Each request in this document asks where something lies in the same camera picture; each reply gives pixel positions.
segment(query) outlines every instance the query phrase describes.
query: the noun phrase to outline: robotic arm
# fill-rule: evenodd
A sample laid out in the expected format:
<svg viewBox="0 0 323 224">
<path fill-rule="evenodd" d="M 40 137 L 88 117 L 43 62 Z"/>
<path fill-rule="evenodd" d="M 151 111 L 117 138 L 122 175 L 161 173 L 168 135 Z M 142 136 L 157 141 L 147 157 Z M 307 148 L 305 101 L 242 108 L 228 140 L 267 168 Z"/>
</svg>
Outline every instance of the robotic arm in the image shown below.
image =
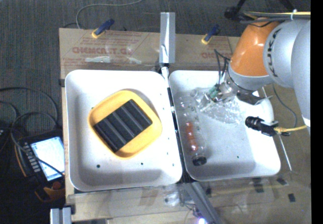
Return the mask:
<svg viewBox="0 0 323 224">
<path fill-rule="evenodd" d="M 271 83 L 295 90 L 310 133 L 310 20 L 248 25 L 213 101 L 226 102 L 237 96 L 257 104 L 261 98 L 253 92 Z"/>
</svg>

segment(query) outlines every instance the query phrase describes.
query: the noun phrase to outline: black connector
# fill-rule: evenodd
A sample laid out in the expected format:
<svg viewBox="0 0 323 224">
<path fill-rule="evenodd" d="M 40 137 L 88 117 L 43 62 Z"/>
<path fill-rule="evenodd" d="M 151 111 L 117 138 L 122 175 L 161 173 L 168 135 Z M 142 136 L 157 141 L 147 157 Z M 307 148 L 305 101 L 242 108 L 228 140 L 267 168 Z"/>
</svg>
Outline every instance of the black connector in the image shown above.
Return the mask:
<svg viewBox="0 0 323 224">
<path fill-rule="evenodd" d="M 262 134 L 265 134 L 267 136 L 274 136 L 276 134 L 274 127 L 278 126 L 277 121 L 266 123 L 263 119 L 259 117 L 247 117 L 245 124 L 247 127 L 256 131 L 261 131 Z"/>
</svg>

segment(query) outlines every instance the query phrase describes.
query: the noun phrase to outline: yellow tray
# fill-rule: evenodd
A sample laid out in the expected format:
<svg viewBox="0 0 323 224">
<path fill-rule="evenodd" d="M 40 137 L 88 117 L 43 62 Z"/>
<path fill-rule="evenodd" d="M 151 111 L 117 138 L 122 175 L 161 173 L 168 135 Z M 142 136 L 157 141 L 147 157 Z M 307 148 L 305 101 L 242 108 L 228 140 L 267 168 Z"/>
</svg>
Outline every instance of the yellow tray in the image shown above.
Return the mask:
<svg viewBox="0 0 323 224">
<path fill-rule="evenodd" d="M 126 143 L 118 151 L 113 152 L 109 145 L 96 132 L 93 126 L 128 102 L 130 99 L 134 100 L 137 105 L 146 113 L 146 115 L 151 119 L 152 124 L 134 137 L 131 141 Z M 159 117 L 141 97 L 129 90 L 118 91 L 101 101 L 94 108 L 92 108 L 88 115 L 87 121 L 94 134 L 106 145 L 114 156 L 120 159 L 129 159 L 134 157 L 147 148 L 162 133 L 162 123 L 160 122 Z"/>
</svg>

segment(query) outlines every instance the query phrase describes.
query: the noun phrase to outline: yellow cable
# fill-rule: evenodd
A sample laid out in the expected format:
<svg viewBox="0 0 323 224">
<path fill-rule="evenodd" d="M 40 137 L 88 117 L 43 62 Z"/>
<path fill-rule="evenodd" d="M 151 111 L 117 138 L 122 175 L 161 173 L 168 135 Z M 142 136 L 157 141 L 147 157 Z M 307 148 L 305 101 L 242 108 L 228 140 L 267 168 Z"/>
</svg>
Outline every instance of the yellow cable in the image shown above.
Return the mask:
<svg viewBox="0 0 323 224">
<path fill-rule="evenodd" d="M 292 131 L 302 130 L 302 129 L 305 129 L 306 127 L 307 127 L 306 125 L 295 127 L 295 128 L 275 127 L 274 130 L 280 134 L 282 132 L 292 132 Z"/>
</svg>

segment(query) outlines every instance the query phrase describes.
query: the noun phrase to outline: tablet screen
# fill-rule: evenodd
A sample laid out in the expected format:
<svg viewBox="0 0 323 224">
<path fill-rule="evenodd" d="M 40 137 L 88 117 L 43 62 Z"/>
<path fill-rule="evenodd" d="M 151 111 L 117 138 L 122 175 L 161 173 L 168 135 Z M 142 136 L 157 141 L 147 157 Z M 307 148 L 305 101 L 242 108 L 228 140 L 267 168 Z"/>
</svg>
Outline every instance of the tablet screen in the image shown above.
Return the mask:
<svg viewBox="0 0 323 224">
<path fill-rule="evenodd" d="M 53 137 L 30 145 L 38 158 L 55 167 L 58 171 L 64 172 L 64 146 L 60 137 Z M 61 177 L 61 174 L 46 164 L 40 162 L 40 166 L 48 181 Z"/>
</svg>

